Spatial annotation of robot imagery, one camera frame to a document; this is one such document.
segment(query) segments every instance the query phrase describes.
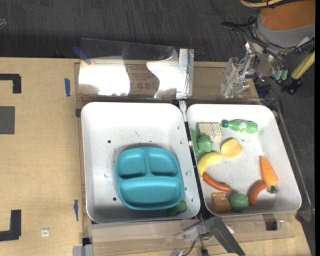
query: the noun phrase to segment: green bottle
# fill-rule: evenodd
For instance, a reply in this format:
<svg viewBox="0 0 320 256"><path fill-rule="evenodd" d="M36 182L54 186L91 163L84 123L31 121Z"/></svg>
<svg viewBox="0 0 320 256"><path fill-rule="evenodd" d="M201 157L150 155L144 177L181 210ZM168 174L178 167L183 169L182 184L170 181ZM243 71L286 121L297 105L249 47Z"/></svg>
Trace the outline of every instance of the green bottle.
<svg viewBox="0 0 320 256"><path fill-rule="evenodd" d="M257 123L242 119L235 119L233 121L222 120L222 127L229 127L230 129L240 133L255 134L258 131Z"/></svg>

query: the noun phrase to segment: teal divided plate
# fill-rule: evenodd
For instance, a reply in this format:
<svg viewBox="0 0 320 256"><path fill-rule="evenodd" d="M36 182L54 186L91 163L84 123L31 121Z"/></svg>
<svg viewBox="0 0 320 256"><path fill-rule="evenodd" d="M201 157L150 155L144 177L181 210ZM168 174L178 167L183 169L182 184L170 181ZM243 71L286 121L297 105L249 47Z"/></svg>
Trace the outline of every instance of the teal divided plate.
<svg viewBox="0 0 320 256"><path fill-rule="evenodd" d="M116 161L115 176L120 200L133 210L168 209L184 197L178 160L160 147L123 151Z"/></svg>

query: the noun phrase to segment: banana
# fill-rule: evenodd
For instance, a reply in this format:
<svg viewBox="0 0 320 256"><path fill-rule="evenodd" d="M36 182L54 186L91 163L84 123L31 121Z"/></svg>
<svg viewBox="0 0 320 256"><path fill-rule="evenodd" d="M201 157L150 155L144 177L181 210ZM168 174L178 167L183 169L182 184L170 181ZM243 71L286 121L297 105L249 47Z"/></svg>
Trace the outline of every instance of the banana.
<svg viewBox="0 0 320 256"><path fill-rule="evenodd" d="M202 175L206 171L206 168L209 164L222 159L222 157L223 156L217 152L210 152L201 157L197 163L200 178L202 179Z"/></svg>

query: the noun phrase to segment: brown sausage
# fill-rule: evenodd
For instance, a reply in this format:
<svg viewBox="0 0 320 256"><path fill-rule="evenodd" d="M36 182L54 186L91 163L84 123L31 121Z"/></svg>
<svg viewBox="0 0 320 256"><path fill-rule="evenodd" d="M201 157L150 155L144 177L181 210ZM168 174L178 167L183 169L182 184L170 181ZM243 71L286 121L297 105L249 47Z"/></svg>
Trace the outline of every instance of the brown sausage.
<svg viewBox="0 0 320 256"><path fill-rule="evenodd" d="M231 190L231 187L229 185L214 180L206 172L203 173L202 178L205 181L205 183L207 183L209 186L213 187L216 190L220 190L222 192L229 192Z"/></svg>
<svg viewBox="0 0 320 256"><path fill-rule="evenodd" d="M258 194L267 188L267 184L264 181L259 182L255 187L252 189L249 195L249 205L255 206L257 203Z"/></svg>

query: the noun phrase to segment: gray square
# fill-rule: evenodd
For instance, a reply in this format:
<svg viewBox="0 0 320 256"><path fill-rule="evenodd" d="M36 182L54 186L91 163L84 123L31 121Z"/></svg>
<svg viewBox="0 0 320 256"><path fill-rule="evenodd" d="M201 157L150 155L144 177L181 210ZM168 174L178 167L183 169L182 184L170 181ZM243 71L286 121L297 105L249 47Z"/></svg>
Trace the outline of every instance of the gray square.
<svg viewBox="0 0 320 256"><path fill-rule="evenodd" d="M0 106L0 134L15 134L14 106Z"/></svg>

